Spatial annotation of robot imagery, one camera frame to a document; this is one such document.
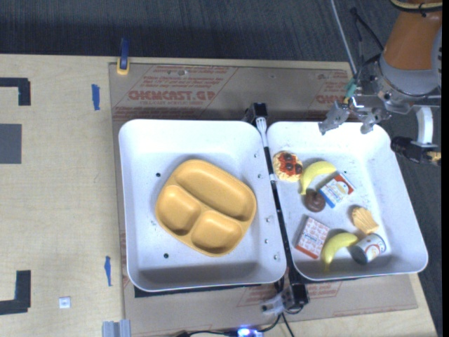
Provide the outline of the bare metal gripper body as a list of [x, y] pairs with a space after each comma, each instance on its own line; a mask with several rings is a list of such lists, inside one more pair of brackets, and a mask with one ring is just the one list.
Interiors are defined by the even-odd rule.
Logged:
[[349, 106], [358, 113], [377, 110], [406, 114], [414, 107], [441, 104], [441, 64], [429, 70], [401, 70], [384, 60], [367, 62], [349, 89]]

